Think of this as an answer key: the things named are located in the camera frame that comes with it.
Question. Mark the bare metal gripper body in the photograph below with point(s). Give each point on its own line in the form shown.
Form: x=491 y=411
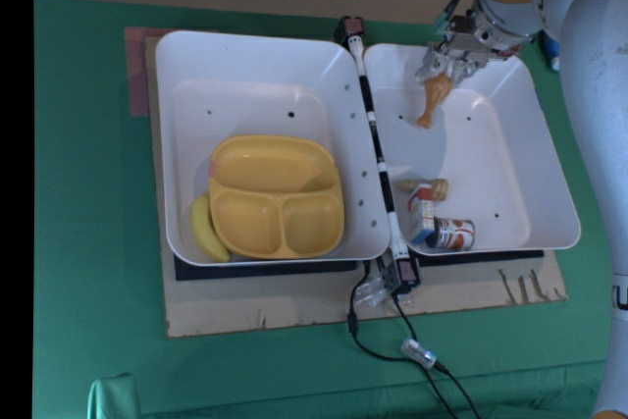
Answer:
x=468 y=40

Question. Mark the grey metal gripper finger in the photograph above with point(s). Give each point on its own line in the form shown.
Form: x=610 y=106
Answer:
x=428 y=65
x=463 y=69

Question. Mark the orange toy chicken drumstick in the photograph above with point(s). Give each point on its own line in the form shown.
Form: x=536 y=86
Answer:
x=436 y=94

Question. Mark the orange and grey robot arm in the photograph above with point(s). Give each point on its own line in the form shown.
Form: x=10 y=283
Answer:
x=584 y=64

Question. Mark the blue and white bottle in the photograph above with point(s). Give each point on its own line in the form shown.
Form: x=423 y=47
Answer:
x=550 y=50

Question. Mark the black and white thin rod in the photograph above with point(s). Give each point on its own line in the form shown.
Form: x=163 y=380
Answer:
x=375 y=132

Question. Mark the white plastic tray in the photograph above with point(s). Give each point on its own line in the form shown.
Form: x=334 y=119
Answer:
x=255 y=83
x=490 y=152

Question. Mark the beige ridged toy food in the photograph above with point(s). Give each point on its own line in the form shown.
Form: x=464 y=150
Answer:
x=440 y=189

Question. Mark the white red and blue carton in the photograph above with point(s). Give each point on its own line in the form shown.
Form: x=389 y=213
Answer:
x=422 y=216

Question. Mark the red and white can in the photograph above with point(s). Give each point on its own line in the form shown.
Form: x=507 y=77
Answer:
x=454 y=234

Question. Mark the yellow divided plate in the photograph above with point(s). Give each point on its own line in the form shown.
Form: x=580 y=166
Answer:
x=275 y=196

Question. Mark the brown cardboard board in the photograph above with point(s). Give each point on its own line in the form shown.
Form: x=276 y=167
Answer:
x=294 y=294

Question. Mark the yellow banana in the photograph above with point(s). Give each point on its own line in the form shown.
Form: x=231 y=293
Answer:
x=203 y=230

